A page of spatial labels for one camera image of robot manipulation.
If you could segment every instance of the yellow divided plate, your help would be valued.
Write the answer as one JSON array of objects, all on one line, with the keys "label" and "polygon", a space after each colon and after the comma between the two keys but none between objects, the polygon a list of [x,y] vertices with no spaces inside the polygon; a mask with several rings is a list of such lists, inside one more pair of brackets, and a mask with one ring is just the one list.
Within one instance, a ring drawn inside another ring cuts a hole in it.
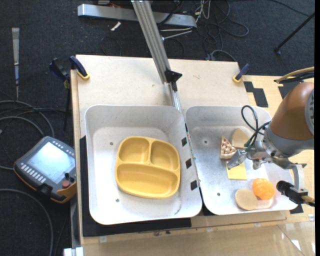
[{"label": "yellow divided plate", "polygon": [[170,143],[144,136],[124,139],[115,162],[115,180],[126,193],[143,198],[168,198],[180,184],[180,157]]}]

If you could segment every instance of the tan disc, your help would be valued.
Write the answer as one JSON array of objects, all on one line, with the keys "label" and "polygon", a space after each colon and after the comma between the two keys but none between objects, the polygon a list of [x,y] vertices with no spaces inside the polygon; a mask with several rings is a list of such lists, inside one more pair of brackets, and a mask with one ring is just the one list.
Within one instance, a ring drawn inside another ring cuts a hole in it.
[{"label": "tan disc", "polygon": [[257,207],[258,199],[248,188],[240,188],[235,193],[236,204],[244,210],[253,210]]},{"label": "tan disc", "polygon": [[231,144],[238,149],[245,149],[245,143],[249,140],[249,136],[246,135],[240,128],[237,128],[231,138]]}]

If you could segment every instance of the yellow clamp tip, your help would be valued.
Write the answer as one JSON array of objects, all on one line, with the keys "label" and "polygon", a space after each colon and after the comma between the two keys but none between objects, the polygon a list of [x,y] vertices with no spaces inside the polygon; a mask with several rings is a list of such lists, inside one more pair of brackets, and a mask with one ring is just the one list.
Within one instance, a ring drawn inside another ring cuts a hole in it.
[{"label": "yellow clamp tip", "polygon": [[87,73],[86,76],[83,76],[79,71],[77,71],[76,73],[77,73],[77,74],[79,75],[79,77],[81,77],[83,80],[88,80],[89,77],[90,77],[89,73]]}]

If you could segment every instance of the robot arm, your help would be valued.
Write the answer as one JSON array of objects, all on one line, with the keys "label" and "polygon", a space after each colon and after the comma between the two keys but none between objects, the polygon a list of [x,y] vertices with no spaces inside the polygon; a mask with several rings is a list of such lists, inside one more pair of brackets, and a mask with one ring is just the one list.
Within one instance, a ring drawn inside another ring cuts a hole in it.
[{"label": "robot arm", "polygon": [[277,189],[296,204],[313,204],[304,188],[305,164],[289,161],[289,158],[303,150],[314,149],[314,83],[302,82],[294,87],[279,105],[271,122],[265,126],[262,140],[255,141],[246,149],[238,149],[227,162],[231,169],[249,158],[253,168],[263,163],[274,163],[283,169],[292,169],[294,185],[285,181]]}]

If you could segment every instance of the metal pole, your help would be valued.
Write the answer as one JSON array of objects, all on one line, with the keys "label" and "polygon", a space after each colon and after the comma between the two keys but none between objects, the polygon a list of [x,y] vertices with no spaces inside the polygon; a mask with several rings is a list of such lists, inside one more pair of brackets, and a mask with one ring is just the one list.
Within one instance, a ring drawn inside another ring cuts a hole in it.
[{"label": "metal pole", "polygon": [[165,72],[170,71],[170,64],[166,54],[162,37],[159,33],[155,17],[153,15],[149,1],[131,1],[138,21],[142,28],[144,38],[151,52],[154,64],[159,73],[161,82],[169,83],[171,100],[173,106],[181,111],[178,92],[172,89],[172,84],[167,80]]},{"label": "metal pole", "polygon": [[282,43],[280,43],[275,49],[274,51],[280,55],[280,48],[290,40],[290,38],[292,38],[300,29],[303,28],[303,26],[305,24],[307,24],[313,17],[315,16],[315,12],[313,14],[311,14],[295,31],[293,31],[290,35],[288,35],[288,37],[286,39],[283,40]]}]

